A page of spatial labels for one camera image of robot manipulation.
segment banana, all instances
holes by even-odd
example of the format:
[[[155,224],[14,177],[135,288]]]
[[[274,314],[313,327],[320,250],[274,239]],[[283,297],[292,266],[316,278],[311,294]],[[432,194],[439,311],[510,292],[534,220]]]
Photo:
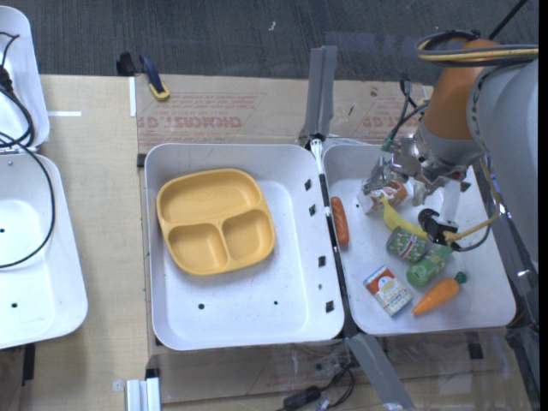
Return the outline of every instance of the banana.
[[[420,239],[424,239],[425,241],[428,240],[426,232],[422,229],[422,227],[420,227],[420,225],[410,223],[409,221],[403,219],[403,217],[401,217],[398,212],[394,210],[394,207],[390,205],[390,203],[388,202],[388,198],[386,198],[384,195],[381,196],[380,199],[383,202],[384,206],[384,223],[386,223],[389,229],[394,230],[396,229],[396,227],[402,227],[408,232],[417,235]]]

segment sausage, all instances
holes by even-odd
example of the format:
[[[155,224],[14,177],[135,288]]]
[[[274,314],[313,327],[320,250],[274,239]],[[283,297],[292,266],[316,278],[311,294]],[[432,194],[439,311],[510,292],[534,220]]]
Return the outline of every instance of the sausage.
[[[331,197],[331,213],[333,214],[333,223],[335,224],[339,247],[344,247],[350,241],[350,233],[348,232],[343,202],[338,196]]]

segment yellow divided plate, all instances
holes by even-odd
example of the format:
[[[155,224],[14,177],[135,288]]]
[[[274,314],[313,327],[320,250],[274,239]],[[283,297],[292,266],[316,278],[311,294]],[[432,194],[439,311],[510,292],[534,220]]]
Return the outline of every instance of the yellow divided plate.
[[[250,266],[274,248],[265,197],[243,170],[205,170],[171,180],[158,192],[156,207],[171,257],[191,274]]]

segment green bottle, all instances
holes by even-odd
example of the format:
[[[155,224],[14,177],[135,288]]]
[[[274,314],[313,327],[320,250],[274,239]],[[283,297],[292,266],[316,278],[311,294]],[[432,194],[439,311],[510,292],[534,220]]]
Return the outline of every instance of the green bottle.
[[[409,266],[406,273],[408,282],[415,288],[428,284],[445,267],[445,259],[452,251],[446,246],[427,251],[416,264]]]

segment black floor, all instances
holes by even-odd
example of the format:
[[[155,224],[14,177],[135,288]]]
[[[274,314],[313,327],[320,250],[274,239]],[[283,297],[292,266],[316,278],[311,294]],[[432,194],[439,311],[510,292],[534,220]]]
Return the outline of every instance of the black floor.
[[[337,45],[337,79],[433,83],[417,39],[450,29],[485,36],[520,0],[0,0],[31,22],[43,74],[116,75],[147,51],[166,74],[308,77],[310,49]],[[539,0],[495,40],[539,42]]]

